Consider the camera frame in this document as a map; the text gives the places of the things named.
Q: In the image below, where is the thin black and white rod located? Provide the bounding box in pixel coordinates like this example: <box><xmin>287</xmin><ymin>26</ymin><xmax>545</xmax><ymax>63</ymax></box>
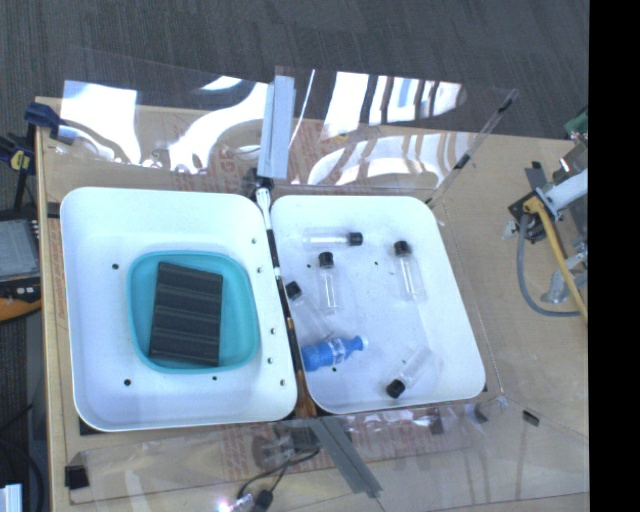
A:
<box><xmin>255</xmin><ymin>187</ymin><xmax>318</xmax><ymax>419</ymax></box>

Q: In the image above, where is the clear bottle with black cap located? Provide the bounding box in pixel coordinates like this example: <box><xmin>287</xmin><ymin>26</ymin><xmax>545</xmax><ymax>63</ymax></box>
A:
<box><xmin>301</xmin><ymin>227</ymin><xmax>365</xmax><ymax>249</ymax></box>
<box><xmin>392</xmin><ymin>240</ymin><xmax>428</xmax><ymax>303</ymax></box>
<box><xmin>317</xmin><ymin>251</ymin><xmax>344</xmax><ymax>317</ymax></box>
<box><xmin>384</xmin><ymin>346</ymin><xmax>442</xmax><ymax>400</ymax></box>
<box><xmin>284</xmin><ymin>280</ymin><xmax>334</xmax><ymax>347</ymax></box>

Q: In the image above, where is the white plastic tray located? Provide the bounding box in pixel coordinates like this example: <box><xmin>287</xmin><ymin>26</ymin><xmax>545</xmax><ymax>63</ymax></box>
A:
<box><xmin>59</xmin><ymin>186</ymin><xmax>299</xmax><ymax>433</ymax></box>
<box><xmin>269</xmin><ymin>194</ymin><xmax>488</xmax><ymax>417</ymax></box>

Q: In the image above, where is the brown cardboard board red print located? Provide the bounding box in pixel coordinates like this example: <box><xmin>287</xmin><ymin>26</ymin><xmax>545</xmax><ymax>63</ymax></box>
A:
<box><xmin>42</xmin><ymin>104</ymin><xmax>506</xmax><ymax>503</ymax></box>

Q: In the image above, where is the black ribbed foam block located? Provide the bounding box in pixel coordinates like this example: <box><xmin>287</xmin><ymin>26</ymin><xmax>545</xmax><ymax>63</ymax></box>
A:
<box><xmin>147</xmin><ymin>260</ymin><xmax>225</xmax><ymax>368</ymax></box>

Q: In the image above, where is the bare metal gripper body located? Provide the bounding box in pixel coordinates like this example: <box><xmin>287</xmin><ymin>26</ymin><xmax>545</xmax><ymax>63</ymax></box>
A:
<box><xmin>552</xmin><ymin>133</ymin><xmax>590</xmax><ymax>254</ymax></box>

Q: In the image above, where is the teal plate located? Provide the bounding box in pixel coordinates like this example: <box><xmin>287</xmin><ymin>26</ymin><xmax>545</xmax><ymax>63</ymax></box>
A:
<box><xmin>125</xmin><ymin>250</ymin><xmax>262</xmax><ymax>376</ymax></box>

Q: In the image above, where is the blue plastic bottle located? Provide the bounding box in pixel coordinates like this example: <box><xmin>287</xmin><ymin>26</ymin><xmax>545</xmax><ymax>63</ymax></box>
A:
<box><xmin>300</xmin><ymin>334</ymin><xmax>371</xmax><ymax>373</ymax></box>

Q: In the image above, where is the black cylinder on white bracket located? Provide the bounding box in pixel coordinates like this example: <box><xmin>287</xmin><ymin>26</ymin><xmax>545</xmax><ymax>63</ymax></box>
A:
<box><xmin>507</xmin><ymin>167</ymin><xmax>590</xmax><ymax>242</ymax></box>

